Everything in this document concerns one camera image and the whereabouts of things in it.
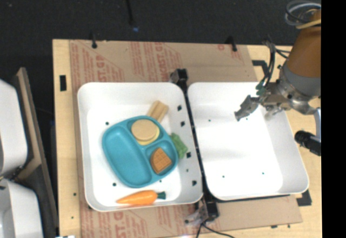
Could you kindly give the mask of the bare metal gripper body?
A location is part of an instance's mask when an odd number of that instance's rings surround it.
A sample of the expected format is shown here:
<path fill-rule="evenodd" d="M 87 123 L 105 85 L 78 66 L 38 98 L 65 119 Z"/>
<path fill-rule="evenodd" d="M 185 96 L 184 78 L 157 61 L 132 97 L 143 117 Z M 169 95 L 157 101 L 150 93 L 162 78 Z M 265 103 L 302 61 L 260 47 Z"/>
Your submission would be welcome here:
<path fill-rule="evenodd" d="M 270 82 L 259 102 L 270 111 L 296 110 L 301 114 L 313 114 L 317 108 L 310 105 L 314 96 L 307 96 L 287 81 Z"/>

